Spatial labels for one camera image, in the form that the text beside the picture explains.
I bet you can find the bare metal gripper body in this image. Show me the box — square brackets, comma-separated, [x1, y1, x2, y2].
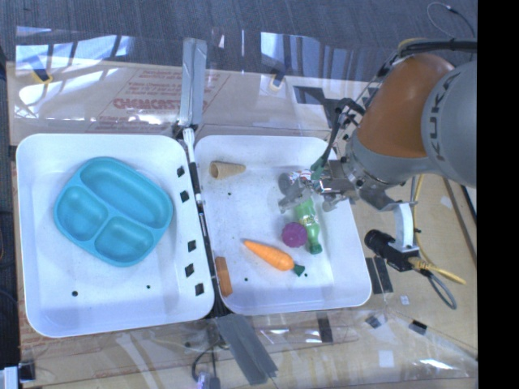
[311, 157, 367, 203]

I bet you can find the green plastic bottle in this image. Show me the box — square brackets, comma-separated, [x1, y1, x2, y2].
[293, 199, 324, 255]

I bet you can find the purple round toy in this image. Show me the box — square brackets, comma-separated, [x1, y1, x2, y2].
[281, 221, 309, 249]

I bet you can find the white plastic tray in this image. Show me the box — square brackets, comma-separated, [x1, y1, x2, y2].
[15, 132, 216, 339]
[193, 135, 373, 317]

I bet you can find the orange carrot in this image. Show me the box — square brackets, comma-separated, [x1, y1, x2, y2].
[242, 239, 307, 278]

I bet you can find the tan ice cream cone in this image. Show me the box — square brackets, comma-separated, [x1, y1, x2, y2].
[208, 160, 247, 181]

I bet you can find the brown cardboard board, red print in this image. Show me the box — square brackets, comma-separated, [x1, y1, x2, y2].
[6, 61, 374, 380]

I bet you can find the orange rectangular block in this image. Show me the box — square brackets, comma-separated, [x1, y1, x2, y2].
[214, 256, 234, 298]

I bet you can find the blue divided plate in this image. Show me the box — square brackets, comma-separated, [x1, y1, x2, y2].
[53, 156, 175, 268]

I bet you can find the black cylinder on white bracket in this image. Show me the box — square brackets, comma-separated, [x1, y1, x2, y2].
[363, 202, 421, 273]

